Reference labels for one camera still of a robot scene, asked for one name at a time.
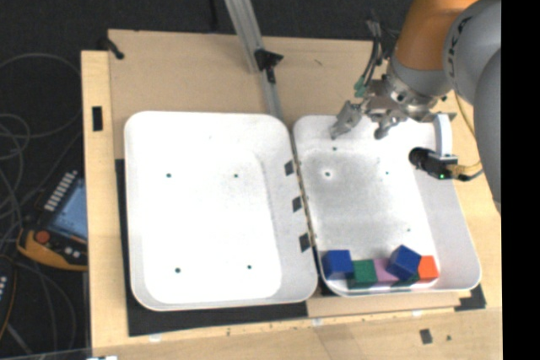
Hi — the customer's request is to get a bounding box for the green cube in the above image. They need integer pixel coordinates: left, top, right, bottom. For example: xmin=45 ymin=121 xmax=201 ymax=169
xmin=346 ymin=259 xmax=378 ymax=289

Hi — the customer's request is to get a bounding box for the brown flat board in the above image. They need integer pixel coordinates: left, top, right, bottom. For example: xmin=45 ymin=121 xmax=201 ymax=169
xmin=107 ymin=28 xmax=501 ymax=319

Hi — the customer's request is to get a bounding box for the orange cube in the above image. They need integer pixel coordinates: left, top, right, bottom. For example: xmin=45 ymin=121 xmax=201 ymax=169
xmin=417 ymin=255 xmax=440 ymax=282

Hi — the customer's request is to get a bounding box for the white plastic tray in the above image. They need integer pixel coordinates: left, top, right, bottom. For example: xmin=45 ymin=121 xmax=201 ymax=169
xmin=123 ymin=110 xmax=319 ymax=312
xmin=291 ymin=114 xmax=483 ymax=298

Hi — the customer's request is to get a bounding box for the blue cube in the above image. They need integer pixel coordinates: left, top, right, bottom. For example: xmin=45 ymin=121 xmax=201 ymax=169
xmin=385 ymin=244 xmax=423 ymax=282
xmin=321 ymin=249 xmax=355 ymax=281

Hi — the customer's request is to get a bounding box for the thin black and white rod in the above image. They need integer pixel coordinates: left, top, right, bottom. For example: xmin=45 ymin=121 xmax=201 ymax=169
xmin=289 ymin=129 xmax=319 ymax=257

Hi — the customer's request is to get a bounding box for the pink cube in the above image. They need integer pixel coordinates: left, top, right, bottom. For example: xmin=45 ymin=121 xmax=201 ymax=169
xmin=372 ymin=257 xmax=401 ymax=288

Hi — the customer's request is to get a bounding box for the black cylinder on white bracket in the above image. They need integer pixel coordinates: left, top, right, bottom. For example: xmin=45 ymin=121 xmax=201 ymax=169
xmin=408 ymin=112 xmax=460 ymax=181

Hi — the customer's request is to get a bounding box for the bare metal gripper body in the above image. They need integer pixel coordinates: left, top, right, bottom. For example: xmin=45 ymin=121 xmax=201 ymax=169
xmin=361 ymin=75 xmax=440 ymax=122

